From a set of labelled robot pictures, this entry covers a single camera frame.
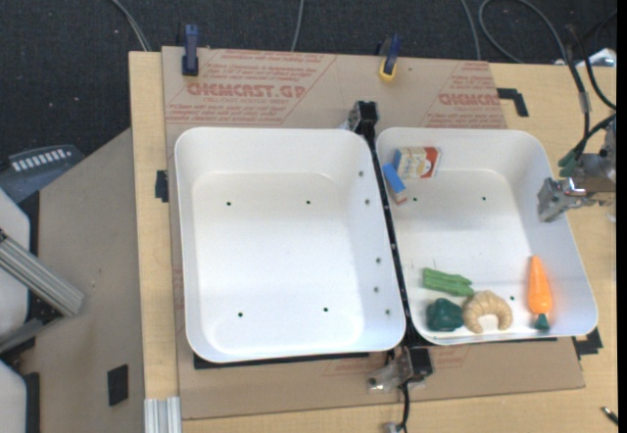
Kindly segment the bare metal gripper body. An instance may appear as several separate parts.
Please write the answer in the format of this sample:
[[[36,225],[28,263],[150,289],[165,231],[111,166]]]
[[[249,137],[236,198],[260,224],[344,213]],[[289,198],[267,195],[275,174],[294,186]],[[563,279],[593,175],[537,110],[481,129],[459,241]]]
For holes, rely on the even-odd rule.
[[[599,151],[581,157],[583,187],[589,200],[600,205],[613,201],[616,194],[616,134],[615,123],[605,129],[604,142]]]

